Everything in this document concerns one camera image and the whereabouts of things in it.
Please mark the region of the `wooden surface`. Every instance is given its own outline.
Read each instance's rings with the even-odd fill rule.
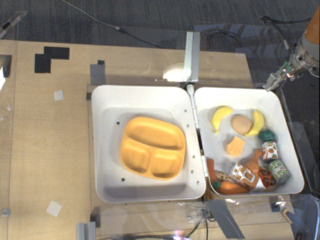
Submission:
[[[1,48],[10,42],[0,44]],[[51,74],[34,73],[35,54],[43,54],[44,46],[70,48],[69,60],[51,61]],[[181,50],[18,42],[11,167],[1,167],[1,174],[10,175],[11,217],[7,237],[7,220],[1,218],[1,240],[75,240],[77,223],[88,223],[92,210],[99,211],[106,223],[97,230],[100,236],[161,232],[170,227],[192,229],[193,224],[186,221],[189,208],[178,203],[112,205],[99,200],[91,184],[94,171],[90,170],[93,158],[89,156],[90,111],[86,101],[90,64],[97,64],[98,60],[105,61],[107,83],[152,84],[159,80],[163,84],[164,70],[183,63],[184,55]],[[244,55],[201,52],[199,67],[199,78],[211,79],[218,86],[221,80],[252,86]],[[56,91],[63,91],[63,100],[55,101]],[[62,205],[57,217],[46,212],[51,201]],[[259,224],[256,230],[251,224],[269,219],[269,208],[260,209],[236,211],[248,239],[257,239],[256,234],[260,235],[265,226]],[[289,224],[279,213],[274,216],[277,223],[272,228],[281,229],[281,234],[274,230],[272,236],[260,239],[290,239]],[[216,222],[210,227],[210,234],[223,238]],[[201,229],[193,239],[203,239],[204,234],[205,229]]]

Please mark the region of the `banana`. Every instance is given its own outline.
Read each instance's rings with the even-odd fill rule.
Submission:
[[[212,123],[212,126],[213,126],[216,133],[219,132],[219,126],[220,126],[220,122],[221,122],[222,118],[231,114],[232,111],[234,111],[234,110],[231,107],[222,106],[222,107],[218,108],[218,110],[213,114],[212,119],[211,119],[211,123]]]
[[[244,134],[245,137],[258,135],[259,132],[264,127],[265,119],[259,110],[255,109],[253,111],[253,118],[254,118],[253,126],[250,129],[250,131],[248,131],[246,134]]]

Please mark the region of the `white tape piece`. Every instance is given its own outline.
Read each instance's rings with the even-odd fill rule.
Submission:
[[[58,217],[61,208],[62,208],[61,204],[58,204],[57,202],[52,200],[48,208],[46,209],[46,212],[54,217]]]
[[[54,100],[57,101],[62,101],[64,99],[64,93],[62,90],[57,90],[54,92]]]

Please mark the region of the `orange plate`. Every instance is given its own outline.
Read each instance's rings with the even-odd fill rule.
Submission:
[[[139,116],[123,132],[120,159],[132,173],[158,180],[176,177],[184,164],[186,137],[177,126]]]

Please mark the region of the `carrot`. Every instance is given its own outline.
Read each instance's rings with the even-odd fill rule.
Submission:
[[[222,181],[221,187],[216,188],[216,190],[220,194],[224,195],[235,195],[235,194],[241,194],[241,193],[247,193],[248,190],[244,188],[243,186],[240,186],[236,183],[232,183],[230,181]]]
[[[206,161],[206,165],[208,166],[208,173],[210,177],[210,182],[213,184],[215,181],[218,181],[216,173],[215,173],[215,161],[209,158]]]

